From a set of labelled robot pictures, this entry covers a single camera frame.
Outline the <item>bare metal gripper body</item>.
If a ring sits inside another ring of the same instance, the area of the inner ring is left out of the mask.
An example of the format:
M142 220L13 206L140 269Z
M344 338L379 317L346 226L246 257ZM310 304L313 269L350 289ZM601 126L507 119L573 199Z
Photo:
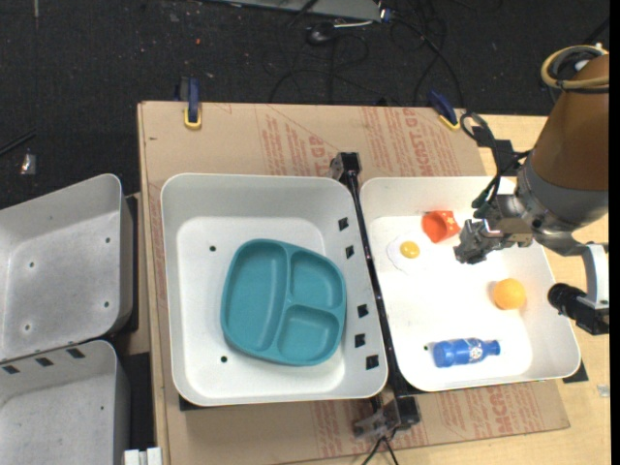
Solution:
M515 195L497 195L476 210L476 218L481 220L476 228L477 242L482 250L532 244L533 232L519 210Z

